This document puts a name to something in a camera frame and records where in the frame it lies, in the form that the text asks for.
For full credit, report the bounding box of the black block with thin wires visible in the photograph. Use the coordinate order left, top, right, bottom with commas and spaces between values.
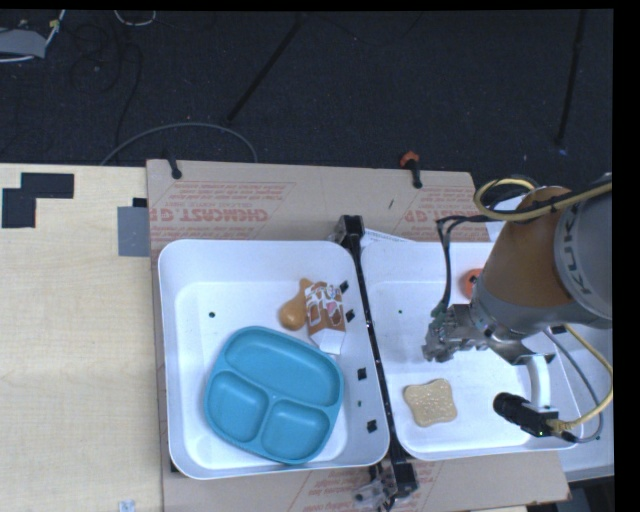
336, 214, 365, 247
388, 460, 418, 500

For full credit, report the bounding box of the brown and white carton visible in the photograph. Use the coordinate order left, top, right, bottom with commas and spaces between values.
303, 281, 348, 357

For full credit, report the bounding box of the tan toast slice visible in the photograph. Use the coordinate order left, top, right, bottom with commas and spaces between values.
402, 378, 459, 429

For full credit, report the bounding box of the blue divided plate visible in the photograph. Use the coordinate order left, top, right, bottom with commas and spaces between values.
203, 325, 346, 466

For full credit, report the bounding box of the black cylinder on white bracket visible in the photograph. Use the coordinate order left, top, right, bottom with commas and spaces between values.
492, 352, 561, 439

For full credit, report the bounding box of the orange round toy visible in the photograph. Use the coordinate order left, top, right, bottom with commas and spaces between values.
462, 268, 484, 300

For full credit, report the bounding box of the brown cardboard board red print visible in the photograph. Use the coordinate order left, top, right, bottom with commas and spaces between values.
145, 158, 572, 512

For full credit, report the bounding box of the tan toy drumstick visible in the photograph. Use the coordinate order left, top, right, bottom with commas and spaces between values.
278, 277, 315, 332

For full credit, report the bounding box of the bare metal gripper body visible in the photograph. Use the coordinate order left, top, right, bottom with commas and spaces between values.
438, 303, 497, 357

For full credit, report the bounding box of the white plastic tray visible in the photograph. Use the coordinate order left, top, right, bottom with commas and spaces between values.
157, 238, 392, 481
359, 239, 602, 462

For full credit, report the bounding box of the thin black rod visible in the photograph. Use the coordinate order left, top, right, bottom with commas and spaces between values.
348, 234, 409, 469

